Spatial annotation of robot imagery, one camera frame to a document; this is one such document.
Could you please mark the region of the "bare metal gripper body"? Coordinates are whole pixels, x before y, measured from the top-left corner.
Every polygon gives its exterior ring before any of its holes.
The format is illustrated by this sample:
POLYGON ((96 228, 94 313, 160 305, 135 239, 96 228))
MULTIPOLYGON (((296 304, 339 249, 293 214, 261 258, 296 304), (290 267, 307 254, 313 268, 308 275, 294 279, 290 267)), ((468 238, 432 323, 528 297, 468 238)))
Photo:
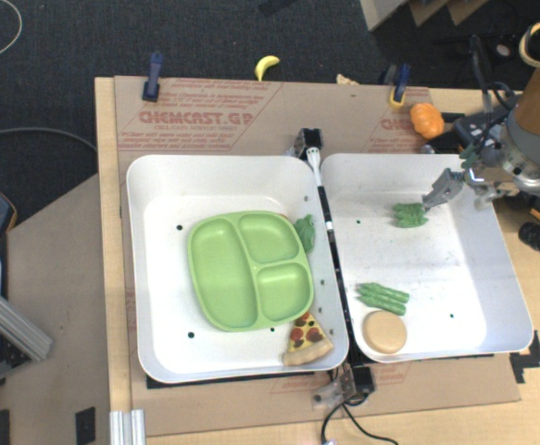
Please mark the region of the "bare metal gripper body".
POLYGON ((503 145, 464 150, 465 182, 485 189, 488 197, 516 196, 525 193, 540 197, 540 164, 518 148, 503 145))

